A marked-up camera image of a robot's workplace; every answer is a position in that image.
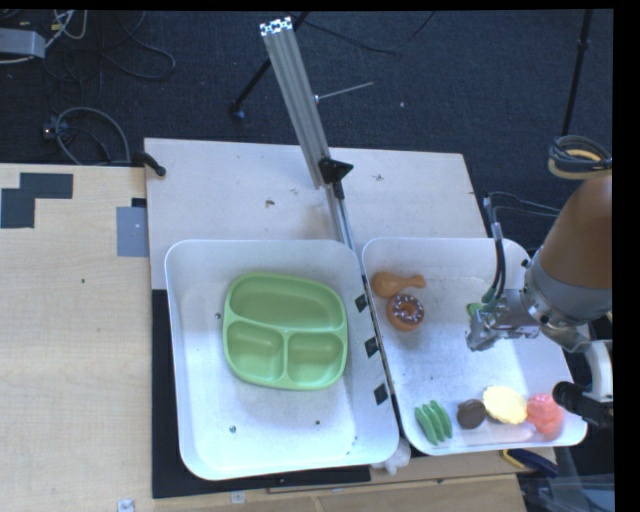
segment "dark background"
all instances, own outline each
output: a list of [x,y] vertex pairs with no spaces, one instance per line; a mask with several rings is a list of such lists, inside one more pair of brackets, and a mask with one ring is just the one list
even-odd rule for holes
[[[0,11],[2,28],[53,35],[50,9]],[[83,13],[68,26],[73,36]],[[298,144],[273,70],[242,103],[243,119],[229,106],[267,58],[259,25],[299,14],[89,11],[85,35],[59,37],[44,60],[0,54],[0,162],[73,163],[43,126],[76,107],[99,112],[61,119],[68,151],[87,165],[130,163],[116,124],[130,153],[146,137]],[[592,11],[568,130],[611,152],[613,14]],[[312,11],[297,40],[315,94],[374,82],[320,101],[330,147],[460,153],[480,205],[503,191],[560,208],[578,182],[552,175],[547,151],[564,127],[584,15]],[[552,222],[518,212],[500,220],[505,237],[529,251]],[[581,361],[571,366],[589,382]],[[590,429],[571,453],[580,474],[613,473],[610,431]]]

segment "divided green plate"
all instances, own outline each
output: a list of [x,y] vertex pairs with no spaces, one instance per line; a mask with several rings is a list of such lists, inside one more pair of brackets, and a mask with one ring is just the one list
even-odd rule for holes
[[223,340],[229,366],[247,382],[322,389],[344,371],[346,310],[340,296],[318,281],[247,273],[227,292]]

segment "wooden table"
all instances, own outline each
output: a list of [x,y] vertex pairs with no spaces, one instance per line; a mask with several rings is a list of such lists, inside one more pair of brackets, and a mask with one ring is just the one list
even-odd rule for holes
[[116,226],[118,207],[147,197],[148,171],[0,166],[0,189],[18,188],[21,173],[73,175],[72,199],[35,200],[33,228],[0,229],[0,508],[525,510],[519,470],[497,452],[416,458],[341,488],[154,500],[150,261],[118,255]]

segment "green pea pod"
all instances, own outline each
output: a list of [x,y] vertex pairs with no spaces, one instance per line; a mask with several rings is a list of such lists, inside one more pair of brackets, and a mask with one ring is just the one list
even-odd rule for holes
[[434,446],[438,445],[438,438],[436,436],[436,430],[433,426],[433,422],[431,418],[425,414],[425,412],[420,408],[415,408],[415,415],[420,427],[422,427],[422,431],[424,435],[427,436],[427,440]]
[[451,418],[449,417],[449,414],[447,413],[445,408],[435,400],[431,400],[431,402],[429,402],[429,405],[431,406],[431,409],[438,415],[440,424],[442,425],[442,429],[444,430],[444,435],[451,439],[453,437],[453,427],[451,426]]
[[435,411],[433,411],[431,407],[429,407],[427,404],[422,404],[422,412],[424,412],[427,416],[429,416],[429,419],[431,420],[431,423],[435,428],[436,437],[438,438],[438,441],[444,441],[445,440],[444,429],[442,428],[442,424],[440,423],[440,418],[435,413]]

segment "white tray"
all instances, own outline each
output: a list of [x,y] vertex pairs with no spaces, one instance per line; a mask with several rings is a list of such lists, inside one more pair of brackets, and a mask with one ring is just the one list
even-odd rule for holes
[[[526,251],[505,241],[507,287],[520,288],[521,262]],[[535,339],[498,340],[483,352],[466,346],[469,330],[466,305],[479,302],[495,272],[492,239],[378,238],[363,250],[363,264],[371,281],[379,271],[401,275],[422,274],[427,286],[407,289],[424,305],[424,323],[414,331],[400,332],[387,319],[387,299],[374,295],[382,346],[395,389],[402,428],[408,441],[429,455],[478,452],[535,446],[572,446],[584,438],[586,423],[565,411],[562,434],[546,441],[528,423],[505,425],[484,421],[463,430],[455,419],[459,403],[482,398],[490,385],[512,387],[525,396],[551,393],[556,383],[572,382],[559,345],[539,335]],[[442,404],[453,423],[453,438],[434,446],[420,429],[414,408],[430,400]]]
[[[223,308],[231,282],[267,271],[320,281],[342,298],[349,351],[340,379],[317,391],[259,386],[236,377],[223,351]],[[333,240],[185,240],[165,260],[176,377],[180,454],[207,480],[373,464],[399,442],[356,255]]]

